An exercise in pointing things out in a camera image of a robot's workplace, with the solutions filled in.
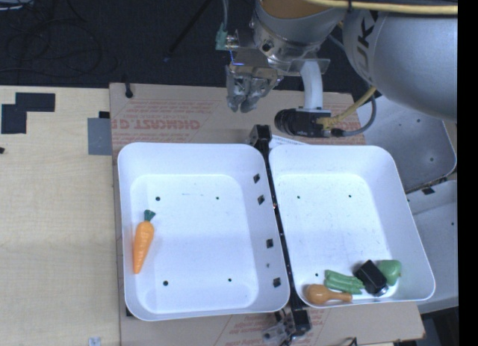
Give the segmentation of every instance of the light wood surface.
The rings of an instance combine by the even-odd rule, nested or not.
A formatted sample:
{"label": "light wood surface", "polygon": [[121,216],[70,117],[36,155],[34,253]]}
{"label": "light wood surface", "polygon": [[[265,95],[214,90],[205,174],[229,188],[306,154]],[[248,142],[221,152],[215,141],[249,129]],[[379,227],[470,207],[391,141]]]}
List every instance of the light wood surface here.
{"label": "light wood surface", "polygon": [[0,344],[119,345],[111,157],[87,146],[108,90],[2,87],[0,104],[15,92],[56,93],[56,106],[0,135]]}

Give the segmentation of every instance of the black floor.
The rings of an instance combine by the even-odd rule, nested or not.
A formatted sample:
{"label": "black floor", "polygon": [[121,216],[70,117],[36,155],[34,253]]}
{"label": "black floor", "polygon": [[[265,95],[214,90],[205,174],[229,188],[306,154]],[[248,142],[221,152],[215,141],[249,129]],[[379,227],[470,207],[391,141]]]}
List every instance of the black floor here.
{"label": "black floor", "polygon": [[[223,4],[206,2],[34,0],[21,8],[0,3],[0,84],[107,87],[127,80],[225,87],[229,53],[215,49]],[[229,0],[229,33],[248,26],[253,3]],[[332,36],[340,40],[340,29]],[[165,61],[168,50],[173,54]],[[326,92],[351,93],[354,99],[365,92],[332,40],[320,53],[331,59],[323,77]],[[300,78],[287,77],[278,88],[302,90],[303,85]]]}

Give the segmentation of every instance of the orange carrot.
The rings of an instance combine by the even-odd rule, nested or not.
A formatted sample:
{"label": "orange carrot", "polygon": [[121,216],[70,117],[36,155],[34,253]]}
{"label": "orange carrot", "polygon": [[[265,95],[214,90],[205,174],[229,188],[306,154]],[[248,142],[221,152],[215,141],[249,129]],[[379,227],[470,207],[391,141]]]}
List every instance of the orange carrot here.
{"label": "orange carrot", "polygon": [[153,211],[144,211],[144,221],[141,221],[136,227],[136,235],[133,244],[133,270],[135,274],[140,273],[144,260],[148,254],[149,245],[151,245],[155,228],[151,224],[151,219],[156,215]]}

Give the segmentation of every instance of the white tray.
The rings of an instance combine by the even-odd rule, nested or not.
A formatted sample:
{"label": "white tray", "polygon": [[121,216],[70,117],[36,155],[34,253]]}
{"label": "white tray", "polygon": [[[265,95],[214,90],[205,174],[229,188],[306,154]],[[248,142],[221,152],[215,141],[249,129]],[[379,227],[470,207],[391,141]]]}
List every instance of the white tray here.
{"label": "white tray", "polygon": [[[281,145],[270,151],[276,197],[297,294],[309,306],[425,300],[435,280],[393,158],[377,146]],[[398,259],[402,276],[386,294],[352,303],[305,297],[330,269],[352,275],[368,259]]]}
{"label": "white tray", "polygon": [[[132,143],[118,156],[125,301],[144,321],[273,312],[290,287],[264,159],[245,144]],[[139,274],[145,209],[155,237]]]}

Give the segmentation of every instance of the cardboard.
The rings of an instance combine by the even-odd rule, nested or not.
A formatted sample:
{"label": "cardboard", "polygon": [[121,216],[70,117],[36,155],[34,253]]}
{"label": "cardboard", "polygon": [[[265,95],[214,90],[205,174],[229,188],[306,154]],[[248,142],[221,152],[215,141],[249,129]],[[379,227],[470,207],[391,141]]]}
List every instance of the cardboard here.
{"label": "cardboard", "polygon": [[[125,84],[110,85],[111,140],[117,260],[119,280],[119,322],[123,346],[235,346],[266,345],[261,332],[276,323],[273,313],[222,315],[181,320],[146,322],[127,315],[122,284],[121,212],[117,174],[118,152],[135,141],[179,143],[247,143],[255,124],[269,125],[280,140],[308,144],[364,145],[363,135],[345,138],[299,138],[279,132],[273,126],[276,113],[303,104],[303,93],[273,90],[247,114],[232,112],[226,104],[225,88],[131,84],[132,98]],[[332,116],[353,103],[349,94],[324,93],[324,109]],[[349,115],[338,128],[360,128],[357,115]],[[416,303],[384,303],[333,309],[309,308],[312,330],[295,345],[348,345],[357,337],[359,345],[424,337]]]}

